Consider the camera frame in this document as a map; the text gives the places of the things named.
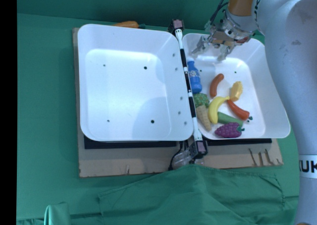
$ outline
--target wire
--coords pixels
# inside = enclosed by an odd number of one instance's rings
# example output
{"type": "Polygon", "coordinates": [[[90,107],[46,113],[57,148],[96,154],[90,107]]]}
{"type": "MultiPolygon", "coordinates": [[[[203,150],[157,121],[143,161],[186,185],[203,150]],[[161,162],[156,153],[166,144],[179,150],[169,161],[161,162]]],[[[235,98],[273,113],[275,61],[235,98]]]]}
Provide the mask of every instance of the wire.
{"type": "Polygon", "coordinates": [[[214,20],[215,20],[215,18],[216,18],[216,16],[217,16],[219,10],[222,9],[225,5],[228,5],[228,4],[229,4],[229,2],[223,3],[223,1],[224,1],[224,0],[221,0],[221,1],[219,2],[218,6],[217,6],[217,9],[215,10],[215,12],[214,12],[214,13],[212,14],[212,16],[210,17],[210,24],[211,24],[211,25],[213,24],[213,22],[214,22],[214,20]]]}
{"type": "Polygon", "coordinates": [[[168,170],[173,170],[172,162],[173,162],[173,160],[174,160],[174,157],[175,157],[176,155],[178,155],[178,154],[180,153],[180,151],[182,151],[183,143],[184,143],[184,141],[180,141],[180,142],[179,142],[179,150],[175,153],[175,155],[173,155],[172,159],[170,160],[168,170]]]}

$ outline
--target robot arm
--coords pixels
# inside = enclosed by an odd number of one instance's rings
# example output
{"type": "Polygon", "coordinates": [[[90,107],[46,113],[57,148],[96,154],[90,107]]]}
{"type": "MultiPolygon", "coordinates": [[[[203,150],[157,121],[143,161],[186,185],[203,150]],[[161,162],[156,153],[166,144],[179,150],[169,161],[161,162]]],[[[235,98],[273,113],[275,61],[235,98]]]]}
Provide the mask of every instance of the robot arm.
{"type": "Polygon", "coordinates": [[[219,60],[255,30],[299,152],[300,194],[295,223],[317,224],[317,0],[230,0],[219,24],[208,22],[193,54],[213,44],[219,60]]]}

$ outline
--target toy banana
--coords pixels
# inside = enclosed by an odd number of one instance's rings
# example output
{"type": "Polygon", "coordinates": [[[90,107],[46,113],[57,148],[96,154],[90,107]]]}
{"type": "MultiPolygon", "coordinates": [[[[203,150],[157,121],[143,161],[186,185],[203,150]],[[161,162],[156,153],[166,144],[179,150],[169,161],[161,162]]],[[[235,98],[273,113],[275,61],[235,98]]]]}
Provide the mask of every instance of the toy banana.
{"type": "Polygon", "coordinates": [[[218,109],[220,105],[222,105],[224,101],[229,100],[229,98],[229,96],[217,96],[211,101],[208,107],[208,118],[211,121],[211,123],[218,123],[218,109]]]}

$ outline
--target toy bottle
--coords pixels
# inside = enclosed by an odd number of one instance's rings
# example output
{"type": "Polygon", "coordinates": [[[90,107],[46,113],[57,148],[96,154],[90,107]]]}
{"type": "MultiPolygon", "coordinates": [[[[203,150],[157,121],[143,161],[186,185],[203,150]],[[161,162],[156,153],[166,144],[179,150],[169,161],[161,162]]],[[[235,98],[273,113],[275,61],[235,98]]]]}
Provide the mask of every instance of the toy bottle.
{"type": "Polygon", "coordinates": [[[192,88],[193,94],[197,94],[201,92],[202,85],[200,83],[200,76],[197,68],[195,68],[195,61],[193,58],[187,59],[187,66],[188,66],[188,75],[189,75],[189,81],[190,86],[192,88]]]}

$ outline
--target red chili pepper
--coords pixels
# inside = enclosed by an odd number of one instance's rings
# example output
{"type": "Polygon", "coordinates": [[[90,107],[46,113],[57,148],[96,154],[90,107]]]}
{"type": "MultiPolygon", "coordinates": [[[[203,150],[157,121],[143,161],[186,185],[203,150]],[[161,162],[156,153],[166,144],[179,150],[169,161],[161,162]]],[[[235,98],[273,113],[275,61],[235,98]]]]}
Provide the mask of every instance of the red chili pepper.
{"type": "Polygon", "coordinates": [[[242,119],[242,120],[247,120],[250,116],[250,113],[248,111],[245,111],[238,107],[233,101],[227,100],[227,103],[229,107],[231,108],[232,112],[235,113],[235,115],[242,119]]]}

